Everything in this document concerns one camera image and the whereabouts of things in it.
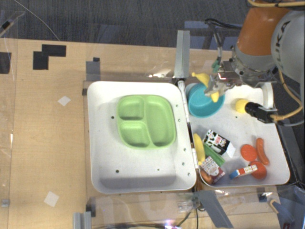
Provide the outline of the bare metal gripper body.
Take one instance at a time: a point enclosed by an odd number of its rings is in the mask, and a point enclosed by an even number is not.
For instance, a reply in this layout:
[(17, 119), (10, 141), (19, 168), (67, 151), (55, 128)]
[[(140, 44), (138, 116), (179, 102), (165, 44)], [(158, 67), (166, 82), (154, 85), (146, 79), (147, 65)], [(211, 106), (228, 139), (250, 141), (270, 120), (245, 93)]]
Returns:
[(234, 60), (221, 62), (215, 77), (216, 87), (233, 87), (246, 84), (246, 68)]

